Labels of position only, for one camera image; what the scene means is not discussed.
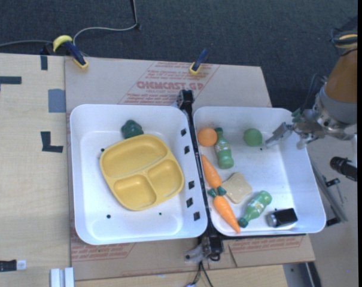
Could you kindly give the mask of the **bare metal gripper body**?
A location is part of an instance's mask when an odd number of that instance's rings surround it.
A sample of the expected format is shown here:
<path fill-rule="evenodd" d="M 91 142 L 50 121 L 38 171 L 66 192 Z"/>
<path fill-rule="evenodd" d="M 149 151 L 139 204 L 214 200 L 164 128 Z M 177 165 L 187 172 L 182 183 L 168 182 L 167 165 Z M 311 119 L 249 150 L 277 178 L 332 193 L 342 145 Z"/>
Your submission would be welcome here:
<path fill-rule="evenodd" d="M 336 138 L 340 141 L 350 141 L 356 137 L 356 133 L 347 132 L 348 124 L 343 123 L 326 110 L 297 109 L 292 113 L 293 130 L 298 134 L 312 134 L 319 139 L 325 136 Z"/>

